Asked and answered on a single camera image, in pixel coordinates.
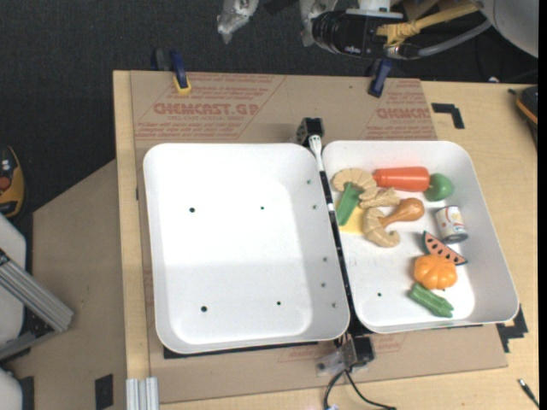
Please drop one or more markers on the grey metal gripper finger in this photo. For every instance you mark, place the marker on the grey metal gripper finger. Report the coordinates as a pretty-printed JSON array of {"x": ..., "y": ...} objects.
[
  {"x": 239, "y": 11},
  {"x": 318, "y": 0}
]

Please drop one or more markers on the brown cardboard board red print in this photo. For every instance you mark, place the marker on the brown cardboard board red print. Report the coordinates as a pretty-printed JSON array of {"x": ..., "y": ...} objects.
[{"x": 265, "y": 101}]

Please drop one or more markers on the beige croissant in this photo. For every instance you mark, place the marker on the beige croissant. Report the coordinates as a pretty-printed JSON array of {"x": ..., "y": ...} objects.
[
  {"x": 357, "y": 178},
  {"x": 376, "y": 231}
]

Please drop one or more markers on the orange carrot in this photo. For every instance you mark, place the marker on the orange carrot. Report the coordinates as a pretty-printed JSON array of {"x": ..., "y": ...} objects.
[{"x": 404, "y": 178}]

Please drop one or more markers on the green bean pod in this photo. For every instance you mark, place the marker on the green bean pod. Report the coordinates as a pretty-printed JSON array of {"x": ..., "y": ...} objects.
[{"x": 347, "y": 205}]

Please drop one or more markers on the thin black and white rod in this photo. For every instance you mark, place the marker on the thin black and white rod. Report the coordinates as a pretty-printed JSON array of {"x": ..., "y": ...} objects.
[{"x": 334, "y": 220}]

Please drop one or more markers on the green apple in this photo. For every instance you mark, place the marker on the green apple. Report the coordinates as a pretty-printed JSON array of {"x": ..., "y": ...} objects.
[{"x": 441, "y": 187}]

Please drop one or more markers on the yellow cheese wedge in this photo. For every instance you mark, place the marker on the yellow cheese wedge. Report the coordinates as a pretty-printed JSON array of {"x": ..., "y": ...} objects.
[{"x": 354, "y": 224}]

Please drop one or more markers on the brown chicken drumstick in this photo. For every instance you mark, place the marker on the brown chicken drumstick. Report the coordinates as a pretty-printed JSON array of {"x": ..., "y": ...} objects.
[{"x": 408, "y": 211}]

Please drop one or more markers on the white plastic tray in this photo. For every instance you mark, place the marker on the white plastic tray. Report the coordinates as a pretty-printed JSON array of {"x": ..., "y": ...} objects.
[
  {"x": 384, "y": 267},
  {"x": 239, "y": 250}
]

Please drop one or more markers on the small white can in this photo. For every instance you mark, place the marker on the small white can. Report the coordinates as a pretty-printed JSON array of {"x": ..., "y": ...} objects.
[{"x": 452, "y": 224}]

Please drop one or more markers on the red watermelon slice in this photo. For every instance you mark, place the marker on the red watermelon slice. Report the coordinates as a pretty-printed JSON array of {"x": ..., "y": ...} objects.
[{"x": 438, "y": 248}]

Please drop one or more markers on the orange pumpkin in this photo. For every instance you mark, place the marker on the orange pumpkin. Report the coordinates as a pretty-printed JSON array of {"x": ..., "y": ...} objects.
[{"x": 435, "y": 271}]

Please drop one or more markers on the green asparagus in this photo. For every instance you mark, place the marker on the green asparagus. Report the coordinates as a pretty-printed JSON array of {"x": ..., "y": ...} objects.
[{"x": 429, "y": 300}]

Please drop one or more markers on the black cylinder on white bracket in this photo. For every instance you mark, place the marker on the black cylinder on white bracket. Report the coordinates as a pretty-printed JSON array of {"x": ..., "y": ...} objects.
[{"x": 342, "y": 32}]

